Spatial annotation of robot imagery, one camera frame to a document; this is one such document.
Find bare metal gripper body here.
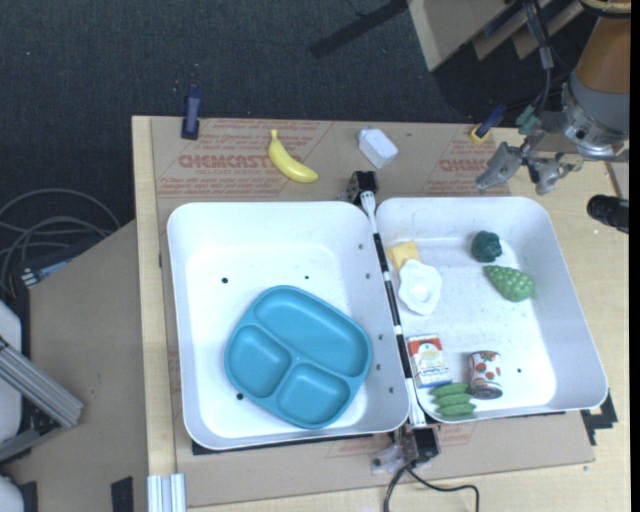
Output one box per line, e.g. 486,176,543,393
522,94,631,169

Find dark green broccoli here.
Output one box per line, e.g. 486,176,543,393
470,230,504,263

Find green grapes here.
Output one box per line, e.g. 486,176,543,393
482,264,537,304

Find white plastic bottle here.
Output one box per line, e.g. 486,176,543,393
356,126,400,170

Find yellow cheese slice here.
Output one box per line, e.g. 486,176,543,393
385,240,422,272

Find white fried egg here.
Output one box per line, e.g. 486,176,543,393
397,258,444,317

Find white plastic tray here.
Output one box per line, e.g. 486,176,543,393
166,200,412,451
373,195,610,426

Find thin black and white rod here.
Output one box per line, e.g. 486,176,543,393
360,191,427,428

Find white can with red print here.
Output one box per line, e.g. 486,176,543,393
467,350,504,401

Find red and white carton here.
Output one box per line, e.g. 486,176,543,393
406,334,453,389

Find yellow banana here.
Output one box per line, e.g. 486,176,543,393
267,129,320,184

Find green pea pods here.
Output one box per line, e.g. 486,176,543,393
430,382,477,418

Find blue divided plate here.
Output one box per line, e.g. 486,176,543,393
223,284,374,431

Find brown cardboard board red print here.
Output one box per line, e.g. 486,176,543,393
149,117,597,507

